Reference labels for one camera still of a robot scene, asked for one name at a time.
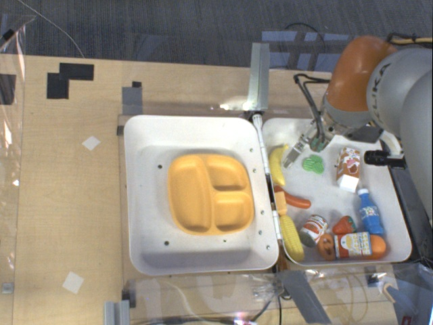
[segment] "wooden surface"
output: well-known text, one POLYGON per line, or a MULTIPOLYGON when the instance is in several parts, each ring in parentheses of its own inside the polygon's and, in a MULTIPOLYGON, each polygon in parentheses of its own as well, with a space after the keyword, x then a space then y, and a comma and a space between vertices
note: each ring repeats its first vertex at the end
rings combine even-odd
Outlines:
MULTIPOLYGON (((271 111, 306 117, 309 112, 292 75, 290 71, 271 71, 271 111)), ((132 81, 142 82, 144 106, 173 111, 176 105, 188 110, 195 102, 199 103, 200 112, 220 112, 221 103, 246 96, 249 69, 26 57, 14 325, 102 324, 104 302, 121 299, 126 281, 122 269, 116 128, 122 112, 122 87, 130 87, 132 81), (47 100, 47 73, 59 72, 60 62, 94 64, 94 81, 70 81, 69 100, 47 100), (101 142, 92 151, 82 145, 91 136, 101 142), (69 272, 84 278, 77 294, 62 287, 69 272)), ((317 101, 323 92, 323 87, 315 90, 317 101)), ((172 279, 164 284, 164 280, 143 277, 141 284, 145 288, 139 297, 147 308, 144 316, 150 315, 149 298, 154 295, 154 289, 146 283, 159 288, 155 302, 162 311, 177 309, 169 303, 176 299, 180 302, 180 314, 188 314, 188 307, 200 313, 204 309, 200 307, 204 302, 200 295, 206 288, 200 288, 202 284, 197 280, 198 277, 172 279), (187 284, 176 285, 180 280, 187 284), (183 291, 182 296, 176 295, 173 288, 183 291), (182 301, 185 297, 188 306, 182 301)), ((210 293, 214 299, 230 304, 234 286, 224 287, 214 281, 211 278, 210 293)), ((350 323, 350 318, 341 319, 341 309, 352 310, 356 317, 363 313, 364 306, 369 309, 364 319, 373 321, 380 315, 382 323, 395 323, 392 304, 379 291, 345 305, 350 297, 330 299, 324 291, 328 288, 320 288, 319 298, 330 302, 327 307, 335 314, 337 323, 350 323)), ((248 283, 244 290, 245 295, 248 293, 244 303, 251 303, 248 283)), ((283 324, 304 323, 293 301, 284 301, 283 306, 283 324)), ((276 303, 272 303, 259 324, 277 323, 275 308, 276 303)), ((260 304, 251 307, 252 311, 257 309, 260 304)), ((216 308, 208 306, 208 311, 215 313, 216 308)))

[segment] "yellow banana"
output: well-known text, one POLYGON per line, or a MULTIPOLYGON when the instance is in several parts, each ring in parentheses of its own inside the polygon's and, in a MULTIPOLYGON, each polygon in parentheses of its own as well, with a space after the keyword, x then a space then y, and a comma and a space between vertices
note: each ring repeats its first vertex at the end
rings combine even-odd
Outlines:
POLYGON ((269 155, 269 168, 271 170, 272 181, 274 184, 284 187, 286 181, 283 176, 283 171, 281 170, 281 158, 283 153, 289 146, 285 144, 281 147, 276 147, 272 150, 269 155))

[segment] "bottle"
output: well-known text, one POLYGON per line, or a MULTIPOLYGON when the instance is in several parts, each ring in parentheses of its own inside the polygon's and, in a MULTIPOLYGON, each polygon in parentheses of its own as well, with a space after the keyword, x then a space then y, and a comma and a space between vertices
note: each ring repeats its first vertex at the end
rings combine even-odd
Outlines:
POLYGON ((380 224, 378 207, 371 201, 368 189, 358 190, 358 195, 361 198, 361 207, 359 214, 364 224, 365 230, 371 235, 383 236, 384 228, 380 224))

